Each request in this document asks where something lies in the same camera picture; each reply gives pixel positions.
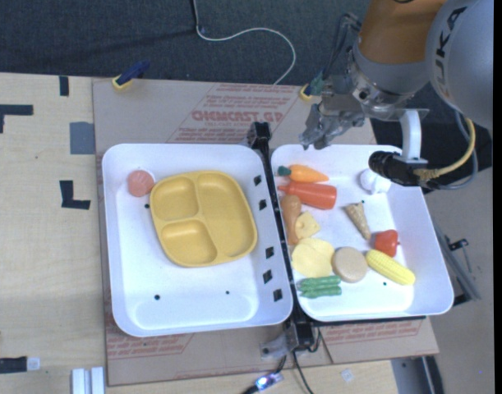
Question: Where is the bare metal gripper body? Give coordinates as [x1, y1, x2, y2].
[310, 71, 412, 135]

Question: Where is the orange toy carrot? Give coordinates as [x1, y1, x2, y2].
[277, 163, 330, 184]

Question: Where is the orange toy sauce bottle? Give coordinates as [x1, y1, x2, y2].
[277, 180, 339, 211]

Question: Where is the brown toy chicken drumstick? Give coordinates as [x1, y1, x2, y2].
[279, 194, 303, 246]

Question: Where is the thin black rod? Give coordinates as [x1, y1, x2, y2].
[259, 145, 302, 328]

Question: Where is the tan toy ice cream cone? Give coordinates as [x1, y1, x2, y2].
[343, 201, 373, 241]

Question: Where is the yellow toy cheese wedge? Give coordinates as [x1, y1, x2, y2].
[294, 211, 322, 241]

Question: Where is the yellow divided plate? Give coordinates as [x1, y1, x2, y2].
[149, 170, 259, 268]

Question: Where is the red toy pepper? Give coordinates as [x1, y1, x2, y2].
[372, 228, 401, 259]

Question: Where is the yellow round toy crisp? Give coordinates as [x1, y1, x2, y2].
[291, 236, 336, 279]

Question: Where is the tan round toy biscuit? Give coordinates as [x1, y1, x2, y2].
[330, 245, 369, 284]

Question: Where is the yellow toy corn cob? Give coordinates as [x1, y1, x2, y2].
[365, 248, 417, 286]

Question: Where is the green toy asparagus bundle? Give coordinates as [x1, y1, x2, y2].
[297, 275, 343, 300]

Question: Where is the brown cardboard board red print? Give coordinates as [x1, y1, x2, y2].
[91, 78, 441, 387]

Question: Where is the white plastic tray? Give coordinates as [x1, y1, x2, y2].
[101, 142, 294, 338]
[270, 143, 455, 323]

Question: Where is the black block with wires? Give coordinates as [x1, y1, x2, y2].
[282, 318, 319, 351]
[247, 121, 274, 152]

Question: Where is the black cylinder on white bracket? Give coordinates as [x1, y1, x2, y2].
[367, 109, 431, 187]

